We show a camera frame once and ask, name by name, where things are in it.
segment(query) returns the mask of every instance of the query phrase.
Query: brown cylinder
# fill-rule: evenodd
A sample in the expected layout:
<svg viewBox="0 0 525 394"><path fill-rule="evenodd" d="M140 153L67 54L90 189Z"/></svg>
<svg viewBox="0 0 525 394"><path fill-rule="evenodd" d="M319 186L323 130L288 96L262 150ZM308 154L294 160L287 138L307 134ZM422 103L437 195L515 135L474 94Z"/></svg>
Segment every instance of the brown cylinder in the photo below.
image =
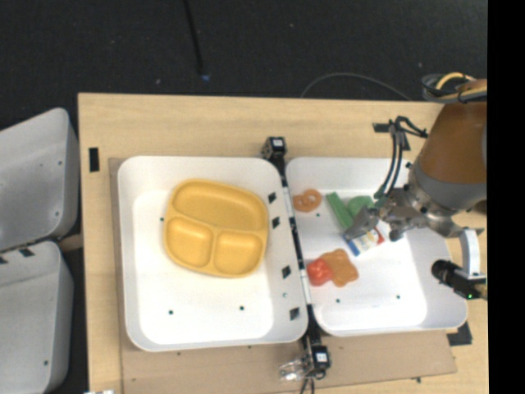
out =
<svg viewBox="0 0 525 394"><path fill-rule="evenodd" d="M446 104L419 155L423 172L443 182L486 183L485 127L486 102Z"/></svg>

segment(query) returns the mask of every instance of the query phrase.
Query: yellow plate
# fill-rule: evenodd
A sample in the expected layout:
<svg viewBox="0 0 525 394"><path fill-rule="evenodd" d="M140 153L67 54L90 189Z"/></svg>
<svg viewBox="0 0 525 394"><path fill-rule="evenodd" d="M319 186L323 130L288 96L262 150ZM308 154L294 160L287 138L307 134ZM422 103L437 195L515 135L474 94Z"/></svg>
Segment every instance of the yellow plate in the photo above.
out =
<svg viewBox="0 0 525 394"><path fill-rule="evenodd" d="M193 179L171 193L164 246L179 265L223 277L244 277L263 261L268 212L251 191Z"/></svg>

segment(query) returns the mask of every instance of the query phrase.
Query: wooden table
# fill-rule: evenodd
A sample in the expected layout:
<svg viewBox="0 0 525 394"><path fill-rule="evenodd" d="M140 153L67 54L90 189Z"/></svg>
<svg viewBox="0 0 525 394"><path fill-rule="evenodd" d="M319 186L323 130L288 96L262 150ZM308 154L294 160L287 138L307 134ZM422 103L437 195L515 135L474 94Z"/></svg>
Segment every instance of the wooden table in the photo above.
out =
<svg viewBox="0 0 525 394"><path fill-rule="evenodd" d="M298 156L389 158L390 137L375 133L372 123L386 123L402 115L420 128L430 130L442 108L427 102L125 94L80 94L78 102L89 389L113 389L117 393L124 392L125 367L121 360L113 254L110 159L135 155L258 156L270 135L285 137L289 159ZM409 143L412 151L406 153L406 158L414 160L422 140L409 137ZM463 226L486 228L486 215L477 211L462 213L456 221ZM486 235L485 230L480 236L482 270L486 270ZM453 260L461 263L459 241L450 240L448 245ZM382 382L320 386L316 391L326 394L486 393L488 323L484 300L468 302L468 324L472 345L450 348L457 372L428 376L420 382L378 378L377 381ZM375 369L372 373L381 375L381 370Z"/></svg>

